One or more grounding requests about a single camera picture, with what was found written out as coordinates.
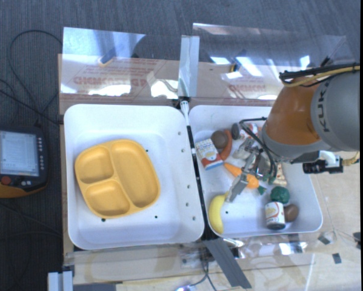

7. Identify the pizza slice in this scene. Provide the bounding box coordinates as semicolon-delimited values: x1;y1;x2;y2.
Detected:
273;163;288;188

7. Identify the green broccoli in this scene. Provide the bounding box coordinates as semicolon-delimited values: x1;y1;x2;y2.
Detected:
270;186;291;205

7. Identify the orange-red sausage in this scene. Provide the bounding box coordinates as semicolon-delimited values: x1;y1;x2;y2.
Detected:
219;129;233;161

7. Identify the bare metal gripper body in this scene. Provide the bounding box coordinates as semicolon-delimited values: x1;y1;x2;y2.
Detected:
244;149;278;184

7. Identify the black cylinder on white bracket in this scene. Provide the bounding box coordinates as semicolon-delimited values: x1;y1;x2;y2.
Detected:
302;150;344;175

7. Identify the orange carrot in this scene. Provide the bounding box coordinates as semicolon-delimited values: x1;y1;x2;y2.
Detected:
223;162;268;196

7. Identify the red and white small can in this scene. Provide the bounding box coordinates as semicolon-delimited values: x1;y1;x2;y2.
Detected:
230;122;260;141

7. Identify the white and red carton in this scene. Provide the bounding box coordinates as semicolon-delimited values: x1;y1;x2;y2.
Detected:
195;138;224;171

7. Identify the brown oval bread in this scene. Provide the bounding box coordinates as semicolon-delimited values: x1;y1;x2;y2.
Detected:
284;204;300;222

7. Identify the brown cardboard board red print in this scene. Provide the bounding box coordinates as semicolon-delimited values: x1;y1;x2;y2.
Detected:
57;53;336;254

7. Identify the white plastic tray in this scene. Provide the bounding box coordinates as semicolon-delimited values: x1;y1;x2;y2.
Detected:
62;103;205;250
188;104;324;239

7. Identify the yellow divided plate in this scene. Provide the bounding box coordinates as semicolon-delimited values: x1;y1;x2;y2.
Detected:
74;138;161;219

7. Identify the yellow banana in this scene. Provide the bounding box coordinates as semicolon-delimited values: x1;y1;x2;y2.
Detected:
208;192;230;235

